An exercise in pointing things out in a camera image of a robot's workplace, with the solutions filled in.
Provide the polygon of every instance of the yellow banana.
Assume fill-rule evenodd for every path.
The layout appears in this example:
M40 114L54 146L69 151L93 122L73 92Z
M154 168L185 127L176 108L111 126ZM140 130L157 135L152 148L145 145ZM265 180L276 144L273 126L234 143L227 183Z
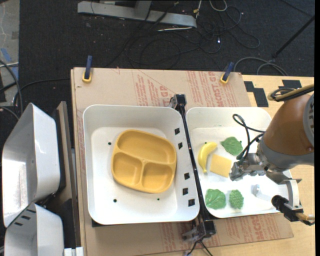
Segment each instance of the yellow banana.
M206 173L207 172L207 158L208 155L214 151L217 148L217 143L215 142L208 142L205 143L198 154L198 163L199 165L202 167L203 172Z

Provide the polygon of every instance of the cardboard sheet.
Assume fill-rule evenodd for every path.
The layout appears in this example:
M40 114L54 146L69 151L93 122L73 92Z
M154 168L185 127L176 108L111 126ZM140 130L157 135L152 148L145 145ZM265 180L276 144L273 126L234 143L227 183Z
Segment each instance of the cardboard sheet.
M221 72L94 68L91 83L84 83L84 70L74 68L71 77L79 217L85 254L137 256L189 250L192 243L183 241L182 234L191 229L190 222L93 227L87 200L83 111L95 104L167 106L174 94L185 94L189 109L250 107L242 75L231 73L228 84L222 84ZM293 237L290 222L279 213L217 219L214 223L217 234L203 241L208 247Z

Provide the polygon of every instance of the white plastic container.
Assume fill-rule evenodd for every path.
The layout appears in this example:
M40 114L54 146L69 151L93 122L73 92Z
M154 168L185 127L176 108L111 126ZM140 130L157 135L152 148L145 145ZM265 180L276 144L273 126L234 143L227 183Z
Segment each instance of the white plastic container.
M4 225L30 203L56 192L60 175L56 122L29 103L2 151Z
M60 217L34 203L7 228L5 256L62 256L64 232Z
M197 157L200 148L205 142L215 142L217 149L208 157L207 168L210 167L212 154L231 159L236 162L236 156L228 153L221 142L228 137L236 137L242 142L243 148L247 146L247 134L245 128L233 120L233 114L242 116L248 127L265 131L271 121L270 115L262 108L258 107L195 107L186 113L186 122L189 130L191 146L201 185L203 198L208 189L219 189L226 195L226 207L223 209L213 209L206 207L210 214L217 218L230 218L238 216L249 216L259 214L278 213L272 205L271 199L275 195L288 198L288 189L286 185L278 185L267 176L249 176L246 175L242 180L232 181L229 177L223 177L211 171L203 173L198 164ZM249 131L250 139L256 137L259 132ZM250 146L250 153L257 151L257 143ZM285 174L291 177L290 171ZM259 185L260 191L253 194L253 188ZM231 190L239 190L244 197L242 209L234 209L229 203L229 194Z
M119 134L135 129L169 140L176 148L176 173L162 193L117 183L111 157ZM83 113L88 210L102 225L190 221L199 213L197 187L183 120L169 107L92 105Z

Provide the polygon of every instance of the yellow sponge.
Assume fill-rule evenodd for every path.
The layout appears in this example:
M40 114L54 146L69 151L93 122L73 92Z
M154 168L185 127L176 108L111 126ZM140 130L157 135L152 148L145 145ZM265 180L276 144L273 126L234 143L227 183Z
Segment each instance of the yellow sponge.
M210 171L228 178L229 172L231 170L231 165L232 161L230 159L217 154L213 154L210 165Z

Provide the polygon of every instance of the black floor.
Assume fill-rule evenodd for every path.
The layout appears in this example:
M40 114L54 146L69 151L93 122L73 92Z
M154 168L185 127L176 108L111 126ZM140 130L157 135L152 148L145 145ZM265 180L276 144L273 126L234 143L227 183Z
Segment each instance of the black floor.
M153 1L151 9L195 16L199 1L174 2ZM274 58L315 15L315 0L227 0L225 11L202 1L197 29L165 32L158 30L173 26L79 14L78 3L20 0L20 87L63 79L23 88L23 105L51 114L66 101L71 124L70 70L84 67L88 55L101 68L222 71L240 61L235 71L245 75L315 76L314 21ZM224 1L211 3L225 8ZM0 114L1 150L15 122Z

